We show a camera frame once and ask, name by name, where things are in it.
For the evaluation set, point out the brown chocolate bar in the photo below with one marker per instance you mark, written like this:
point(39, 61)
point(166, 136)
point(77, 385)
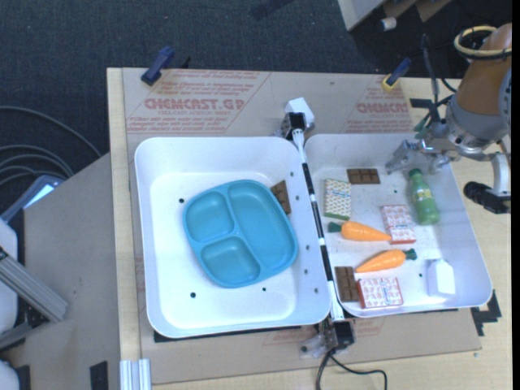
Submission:
point(283, 197)
point(363, 176)
point(346, 284)

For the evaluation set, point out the green and white carton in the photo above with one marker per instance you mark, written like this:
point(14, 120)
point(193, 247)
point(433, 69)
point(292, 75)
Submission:
point(338, 199)

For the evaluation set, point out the white plastic tray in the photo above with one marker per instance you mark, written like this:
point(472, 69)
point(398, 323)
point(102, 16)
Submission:
point(459, 238)
point(170, 311)

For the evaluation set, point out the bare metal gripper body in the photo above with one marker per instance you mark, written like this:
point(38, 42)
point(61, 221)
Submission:
point(438, 141)

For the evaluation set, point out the white milk bottle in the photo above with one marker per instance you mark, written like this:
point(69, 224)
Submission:
point(440, 278)

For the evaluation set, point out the thin black and white rod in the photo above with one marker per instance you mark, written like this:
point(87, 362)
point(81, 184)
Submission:
point(317, 217)

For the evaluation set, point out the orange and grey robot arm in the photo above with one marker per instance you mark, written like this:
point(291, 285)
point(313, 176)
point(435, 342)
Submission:
point(485, 83)

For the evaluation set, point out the black cylinder on white bracket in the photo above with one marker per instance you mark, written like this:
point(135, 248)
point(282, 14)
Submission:
point(485, 196)

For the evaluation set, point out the orange carrot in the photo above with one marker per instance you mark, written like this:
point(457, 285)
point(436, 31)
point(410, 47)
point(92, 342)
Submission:
point(363, 232)
point(384, 260)

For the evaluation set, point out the brown cardboard board red print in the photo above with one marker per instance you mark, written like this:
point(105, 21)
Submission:
point(211, 104)

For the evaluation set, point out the red and white carton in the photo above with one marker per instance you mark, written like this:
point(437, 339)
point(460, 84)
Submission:
point(399, 224)
point(380, 293)

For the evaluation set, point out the green plastic bottle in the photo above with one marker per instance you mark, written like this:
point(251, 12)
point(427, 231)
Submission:
point(424, 201)

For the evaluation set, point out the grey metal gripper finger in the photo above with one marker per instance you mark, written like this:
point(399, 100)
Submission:
point(438, 163)
point(402, 154)

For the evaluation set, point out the blue divided plate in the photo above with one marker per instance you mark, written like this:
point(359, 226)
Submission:
point(243, 234)

